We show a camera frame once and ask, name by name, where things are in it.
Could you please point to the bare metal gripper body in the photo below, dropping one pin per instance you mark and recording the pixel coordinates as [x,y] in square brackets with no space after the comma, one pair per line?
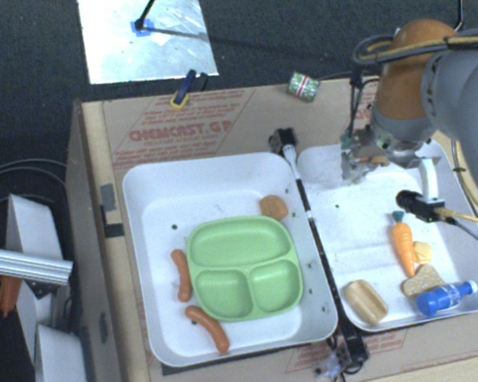
[375,148]

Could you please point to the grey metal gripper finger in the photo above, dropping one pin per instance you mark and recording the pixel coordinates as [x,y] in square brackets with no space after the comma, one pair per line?
[348,168]
[363,170]

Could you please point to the blue plastic bottle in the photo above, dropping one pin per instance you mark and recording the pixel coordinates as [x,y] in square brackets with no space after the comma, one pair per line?
[441,298]

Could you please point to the thin black and white rod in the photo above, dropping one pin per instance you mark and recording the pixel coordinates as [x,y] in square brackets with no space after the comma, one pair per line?
[312,219]

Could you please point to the beige toy hot dog bun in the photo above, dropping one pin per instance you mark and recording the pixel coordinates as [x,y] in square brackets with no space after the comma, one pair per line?
[366,302]

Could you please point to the brown cardboard board, red print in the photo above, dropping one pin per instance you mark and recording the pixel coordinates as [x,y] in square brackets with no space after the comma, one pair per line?
[229,117]

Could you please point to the orange toy sausage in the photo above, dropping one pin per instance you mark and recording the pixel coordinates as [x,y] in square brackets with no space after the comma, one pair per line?
[208,325]
[183,276]

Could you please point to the brown toy biscuit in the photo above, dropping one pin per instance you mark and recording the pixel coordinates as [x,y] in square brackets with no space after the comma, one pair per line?
[273,207]

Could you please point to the tan toy bread slice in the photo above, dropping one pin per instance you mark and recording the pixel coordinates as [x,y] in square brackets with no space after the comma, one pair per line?
[423,279]

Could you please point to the black cylinder on white bracket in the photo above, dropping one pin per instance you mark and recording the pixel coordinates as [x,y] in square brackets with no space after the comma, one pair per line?
[415,202]

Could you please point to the green and white can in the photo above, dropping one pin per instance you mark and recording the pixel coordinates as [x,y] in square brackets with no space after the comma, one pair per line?
[304,86]

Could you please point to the pale yellow toy food piece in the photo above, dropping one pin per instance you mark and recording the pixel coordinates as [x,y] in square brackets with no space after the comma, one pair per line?
[423,251]

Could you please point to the green divided plate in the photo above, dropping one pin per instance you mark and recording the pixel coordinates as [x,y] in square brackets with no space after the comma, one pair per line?
[242,268]

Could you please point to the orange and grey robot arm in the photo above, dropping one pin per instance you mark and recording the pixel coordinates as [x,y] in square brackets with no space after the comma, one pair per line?
[462,95]

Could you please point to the white plastic tray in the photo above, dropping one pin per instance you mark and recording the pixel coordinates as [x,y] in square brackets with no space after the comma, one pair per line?
[358,231]
[220,184]

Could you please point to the orange toy carrot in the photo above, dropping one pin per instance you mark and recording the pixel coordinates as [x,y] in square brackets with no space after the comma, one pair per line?
[403,243]

